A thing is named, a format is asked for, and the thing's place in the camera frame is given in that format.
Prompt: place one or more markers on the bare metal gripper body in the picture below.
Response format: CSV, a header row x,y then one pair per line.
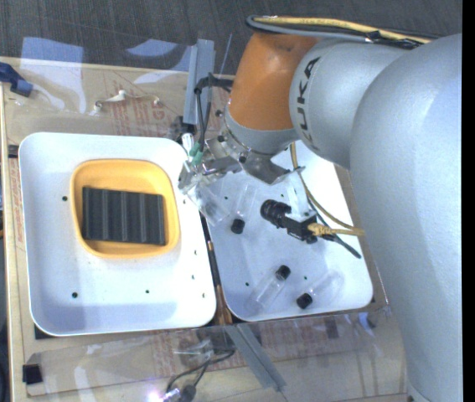
x,y
230,157

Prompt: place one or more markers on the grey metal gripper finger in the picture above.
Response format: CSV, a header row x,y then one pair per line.
x,y
187,178
206,181

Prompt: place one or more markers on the clear plastic bottle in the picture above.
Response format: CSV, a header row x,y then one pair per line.
x,y
321,289
242,207
268,291
214,207

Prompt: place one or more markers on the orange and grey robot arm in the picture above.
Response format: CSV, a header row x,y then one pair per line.
x,y
388,149

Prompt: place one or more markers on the clear plastic bottle, black cap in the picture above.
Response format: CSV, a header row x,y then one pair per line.
x,y
268,291
321,289
242,207

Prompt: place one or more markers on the yellow bowl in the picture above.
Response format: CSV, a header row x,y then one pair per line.
x,y
124,174

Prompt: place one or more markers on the black ribbed block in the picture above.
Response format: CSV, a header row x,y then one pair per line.
x,y
124,216

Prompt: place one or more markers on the brown cardboard board, red print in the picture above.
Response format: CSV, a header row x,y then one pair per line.
x,y
136,99

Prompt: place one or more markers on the white plastic tray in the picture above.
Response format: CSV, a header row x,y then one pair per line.
x,y
107,291
270,254

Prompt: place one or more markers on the white twisted strip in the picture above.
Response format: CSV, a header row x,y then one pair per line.
x,y
124,98

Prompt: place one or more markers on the thin rod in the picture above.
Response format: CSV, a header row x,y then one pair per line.
x,y
216,283

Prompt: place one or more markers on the black cylinder on white bracket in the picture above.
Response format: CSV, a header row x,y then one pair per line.
x,y
281,216

